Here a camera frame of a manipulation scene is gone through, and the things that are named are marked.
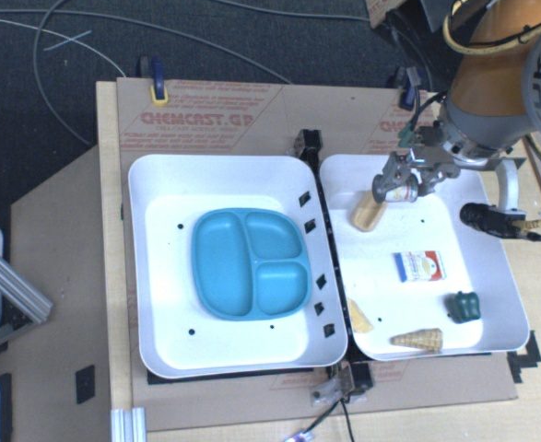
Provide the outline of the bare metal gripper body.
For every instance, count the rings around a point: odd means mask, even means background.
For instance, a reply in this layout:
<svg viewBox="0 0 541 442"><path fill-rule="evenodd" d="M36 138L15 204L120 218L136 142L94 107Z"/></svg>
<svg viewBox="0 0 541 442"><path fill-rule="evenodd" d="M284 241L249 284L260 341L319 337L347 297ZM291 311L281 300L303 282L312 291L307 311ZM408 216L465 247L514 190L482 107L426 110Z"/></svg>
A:
<svg viewBox="0 0 541 442"><path fill-rule="evenodd" d="M407 134L413 166L423 174L457 177L462 169L484 170L497 155L497 140L485 125L438 120L415 124Z"/></svg>

